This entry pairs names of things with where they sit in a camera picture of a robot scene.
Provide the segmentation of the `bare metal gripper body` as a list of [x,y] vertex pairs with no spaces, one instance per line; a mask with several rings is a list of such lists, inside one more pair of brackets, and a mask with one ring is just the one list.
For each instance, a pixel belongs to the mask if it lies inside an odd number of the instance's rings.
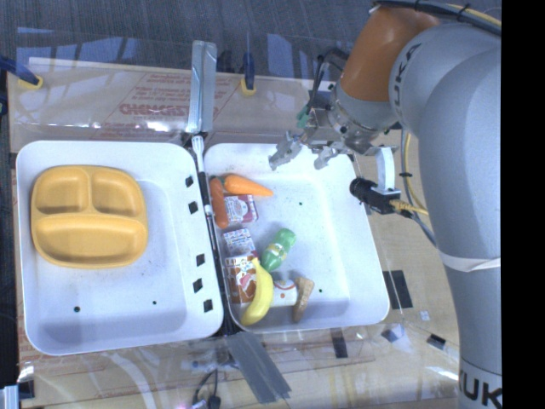
[[301,143],[315,153],[364,154],[382,129],[362,125],[339,106],[303,107],[299,114]]

